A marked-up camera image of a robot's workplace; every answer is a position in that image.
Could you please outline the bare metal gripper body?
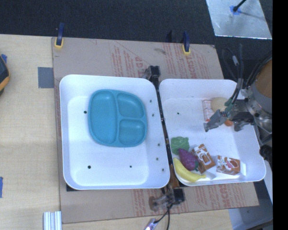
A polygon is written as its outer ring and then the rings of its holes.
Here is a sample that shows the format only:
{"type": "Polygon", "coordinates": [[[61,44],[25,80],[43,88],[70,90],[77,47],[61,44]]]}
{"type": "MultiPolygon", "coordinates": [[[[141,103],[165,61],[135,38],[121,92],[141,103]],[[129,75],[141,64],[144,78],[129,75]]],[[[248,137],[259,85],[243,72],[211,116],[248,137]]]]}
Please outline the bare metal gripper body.
{"type": "Polygon", "coordinates": [[[268,134],[272,133],[272,103],[260,103],[257,100],[238,99],[231,112],[231,121],[254,121],[255,124],[268,134]]]}

